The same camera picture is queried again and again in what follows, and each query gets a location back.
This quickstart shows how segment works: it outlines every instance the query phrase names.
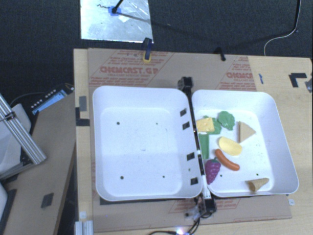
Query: black tape mark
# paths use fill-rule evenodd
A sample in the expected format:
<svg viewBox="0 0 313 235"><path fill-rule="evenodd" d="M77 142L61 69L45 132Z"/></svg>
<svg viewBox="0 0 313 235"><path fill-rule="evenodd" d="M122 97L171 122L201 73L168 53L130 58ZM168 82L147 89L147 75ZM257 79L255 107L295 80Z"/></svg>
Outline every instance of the black tape mark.
<svg viewBox="0 0 313 235"><path fill-rule="evenodd" d="M54 193L50 193L44 196L43 202L41 203L41 208L48 207L52 204Z"/></svg>
<svg viewBox="0 0 313 235"><path fill-rule="evenodd" d="M190 123L186 122L185 124L182 125L182 129L187 129L188 127L190 127Z"/></svg>
<svg viewBox="0 0 313 235"><path fill-rule="evenodd" d="M182 117L183 115L185 115L187 113L187 109L183 109L181 112L180 112L180 116Z"/></svg>
<svg viewBox="0 0 313 235"><path fill-rule="evenodd" d="M90 126L90 120L86 118L80 118L79 107L75 108L76 126Z"/></svg>
<svg viewBox="0 0 313 235"><path fill-rule="evenodd" d="M187 155L187 161L191 160L191 159L194 159L195 158L195 153L190 153Z"/></svg>
<svg viewBox="0 0 313 235"><path fill-rule="evenodd" d="M292 87L296 88L299 87L297 83L297 78L307 78L307 75L305 73L291 73L289 75Z"/></svg>
<svg viewBox="0 0 313 235"><path fill-rule="evenodd" d="M198 178L190 179L190 185L195 185L195 184L198 184L198 183L199 183Z"/></svg>

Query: purple grapes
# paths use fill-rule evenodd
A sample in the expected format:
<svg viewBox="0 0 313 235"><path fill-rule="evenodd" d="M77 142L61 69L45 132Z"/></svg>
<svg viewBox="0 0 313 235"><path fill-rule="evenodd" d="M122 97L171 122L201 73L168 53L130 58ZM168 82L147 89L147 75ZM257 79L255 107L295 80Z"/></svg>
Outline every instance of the purple grapes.
<svg viewBox="0 0 313 235"><path fill-rule="evenodd" d="M205 163L204 170L208 185L214 181L221 168L220 162L216 159L210 159Z"/></svg>

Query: cardboard sheet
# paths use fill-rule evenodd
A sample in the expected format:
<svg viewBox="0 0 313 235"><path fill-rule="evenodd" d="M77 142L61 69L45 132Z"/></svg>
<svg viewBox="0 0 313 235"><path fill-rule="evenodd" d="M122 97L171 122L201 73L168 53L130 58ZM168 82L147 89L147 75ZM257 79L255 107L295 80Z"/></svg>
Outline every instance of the cardboard sheet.
<svg viewBox="0 0 313 235"><path fill-rule="evenodd" d="M152 52L150 63L142 51L89 49L89 108L93 225L95 232L192 225L185 213L193 199L112 203L100 199L95 189L92 94L102 85L176 88L183 76L193 77L192 91L199 89L256 91L248 57L214 54ZM201 224L291 218L284 195L218 199L217 212Z"/></svg>

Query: metal bracket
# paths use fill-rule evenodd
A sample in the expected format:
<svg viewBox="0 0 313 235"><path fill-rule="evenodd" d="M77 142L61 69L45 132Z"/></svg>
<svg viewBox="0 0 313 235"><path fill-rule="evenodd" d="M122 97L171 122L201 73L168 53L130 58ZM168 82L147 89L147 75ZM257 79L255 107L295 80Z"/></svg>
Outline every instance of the metal bracket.
<svg viewBox="0 0 313 235"><path fill-rule="evenodd" d="M211 193L210 193L209 189L207 188L206 176L205 176L203 160L202 160L202 156L201 156L201 149L200 149L200 143L199 143L199 138L198 138L195 113L194 113L194 108L193 108L192 100L191 100L191 88L192 87L193 87L192 77L182 77L181 80L179 80L178 84L177 84L177 88L179 90L181 90L182 92L184 92L188 98L190 115L191 115L191 120L192 120L192 126L193 126L194 135L195 135L195 141L196 141L196 148L197 148L197 152L198 152L198 160L199 160L199 166L200 166L200 171L201 171L201 179L203 182L202 194L203 194L204 199L212 199Z"/></svg>
<svg viewBox="0 0 313 235"><path fill-rule="evenodd" d="M93 221L87 220L86 222L75 222L75 235L93 235Z"/></svg>
<svg viewBox="0 0 313 235"><path fill-rule="evenodd" d="M312 92L312 73L311 73L311 79L308 82L304 82L304 83L305 83L309 93L311 93Z"/></svg>
<svg viewBox="0 0 313 235"><path fill-rule="evenodd" d="M0 119L0 122L5 121L5 120L9 121L15 117L16 117L15 112L10 112L9 114L5 115L4 118Z"/></svg>

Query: black clip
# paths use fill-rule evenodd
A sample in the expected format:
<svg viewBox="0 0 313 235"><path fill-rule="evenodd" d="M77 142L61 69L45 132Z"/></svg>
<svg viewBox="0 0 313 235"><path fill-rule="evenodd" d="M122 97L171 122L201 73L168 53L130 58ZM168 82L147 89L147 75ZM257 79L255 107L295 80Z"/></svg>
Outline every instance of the black clip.
<svg viewBox="0 0 313 235"><path fill-rule="evenodd" d="M186 91L188 91L189 93L191 93L191 88L194 86L194 83L192 81L192 77L182 77L181 80L178 81L177 83L177 88L180 91L183 91L184 93L186 93Z"/></svg>
<svg viewBox="0 0 313 235"><path fill-rule="evenodd" d="M225 55L224 55L224 52L223 52L223 50L222 50L221 47L217 47L217 48L215 49L215 51L213 52L213 54L220 54L220 55L221 55L221 60L222 60L222 61L225 61L225 60L226 60Z"/></svg>

